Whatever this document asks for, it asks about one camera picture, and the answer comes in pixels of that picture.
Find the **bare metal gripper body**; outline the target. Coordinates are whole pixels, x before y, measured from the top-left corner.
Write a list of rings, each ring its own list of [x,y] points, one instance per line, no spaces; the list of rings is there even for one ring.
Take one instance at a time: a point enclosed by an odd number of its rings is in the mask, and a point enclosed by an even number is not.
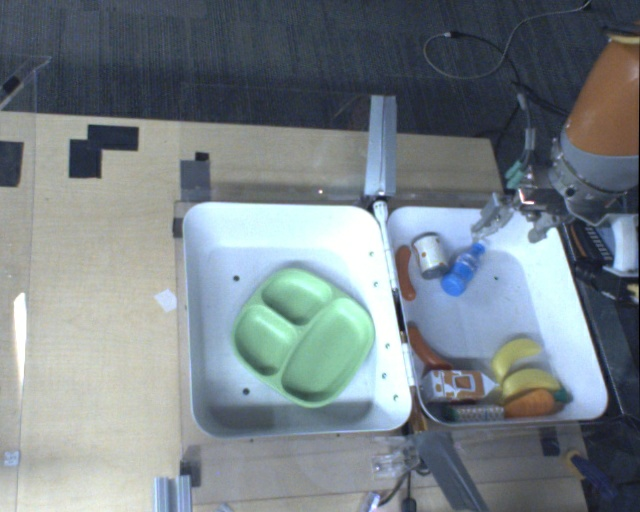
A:
[[[610,215],[626,214],[624,196],[599,189],[567,168],[534,168],[517,188],[517,209],[526,218],[530,212],[548,212],[559,216],[560,224],[579,219],[598,226]]]

